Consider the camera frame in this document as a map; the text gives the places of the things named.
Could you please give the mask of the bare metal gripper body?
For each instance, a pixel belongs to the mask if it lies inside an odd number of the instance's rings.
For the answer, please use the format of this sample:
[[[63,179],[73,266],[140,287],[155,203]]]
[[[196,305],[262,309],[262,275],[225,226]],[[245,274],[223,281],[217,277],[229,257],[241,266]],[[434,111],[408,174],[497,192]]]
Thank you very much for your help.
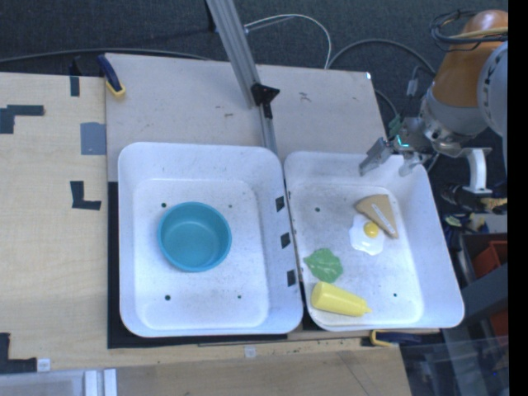
[[[389,142],[398,153],[443,153],[456,158],[468,141],[467,135],[427,115],[397,116],[389,122]]]

